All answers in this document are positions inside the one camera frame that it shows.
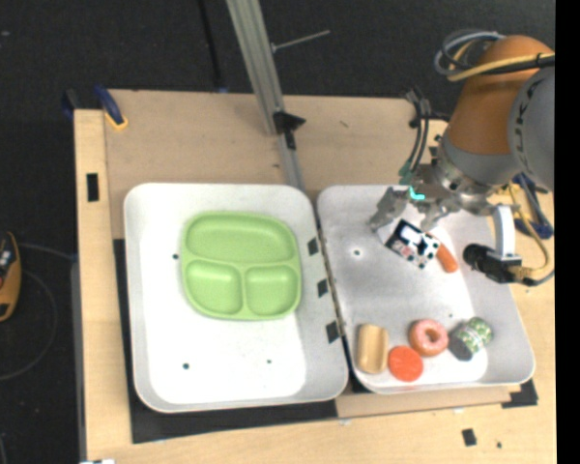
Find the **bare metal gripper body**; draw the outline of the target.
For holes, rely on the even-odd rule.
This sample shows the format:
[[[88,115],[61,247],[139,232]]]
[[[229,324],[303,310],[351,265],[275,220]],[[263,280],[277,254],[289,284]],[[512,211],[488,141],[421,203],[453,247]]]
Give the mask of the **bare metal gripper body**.
[[[489,197],[494,188],[475,181],[449,162],[433,160],[420,164],[411,186],[417,208],[423,201],[450,199],[452,213],[464,210],[473,215],[487,215],[492,209]]]

